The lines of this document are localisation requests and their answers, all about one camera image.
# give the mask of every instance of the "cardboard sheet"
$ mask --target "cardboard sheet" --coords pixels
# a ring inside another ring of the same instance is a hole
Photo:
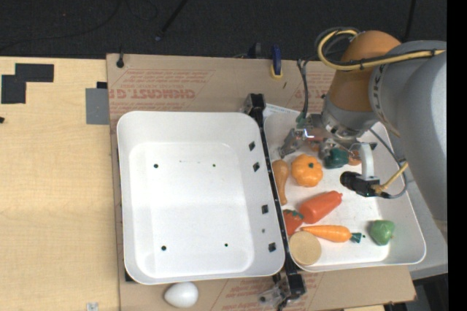
[[[121,310],[175,310],[163,300],[168,285],[127,281],[123,263],[120,176],[115,129],[121,115],[134,110],[239,111],[250,93],[266,103],[302,110],[304,86],[295,61],[282,61],[283,78],[270,75],[270,60],[201,58],[167,55],[107,55],[109,115],[115,192],[115,221]],[[320,112],[334,70],[319,62],[307,65],[309,112]],[[415,289],[405,266],[303,273],[307,293],[287,306],[291,311],[338,310],[348,307],[407,302]],[[199,281],[193,311],[266,311],[258,294],[272,287],[271,277]]]

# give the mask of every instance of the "black metal bracket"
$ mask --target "black metal bracket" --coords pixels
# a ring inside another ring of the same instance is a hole
[[[271,167],[271,159],[269,157],[269,149],[266,141],[266,133],[264,131],[264,116],[263,111],[266,108],[266,101],[263,94],[251,93],[245,100],[243,111],[251,118],[255,119],[259,126],[261,134],[261,142],[263,143],[264,156],[266,158],[266,166],[268,168],[269,182],[271,183],[272,195],[274,197],[274,205],[279,221],[279,227],[282,235],[282,244],[285,250],[284,269],[287,277],[287,284],[290,292],[287,292],[285,299],[279,304],[277,310],[281,311],[288,303],[289,300],[300,298],[301,295],[306,293],[306,286],[303,277],[298,273],[298,267],[290,254],[290,248],[287,239],[287,230],[285,228],[284,217],[282,215],[282,208],[280,205],[279,194],[277,193],[276,182]],[[280,274],[273,276],[274,283],[281,280]]]

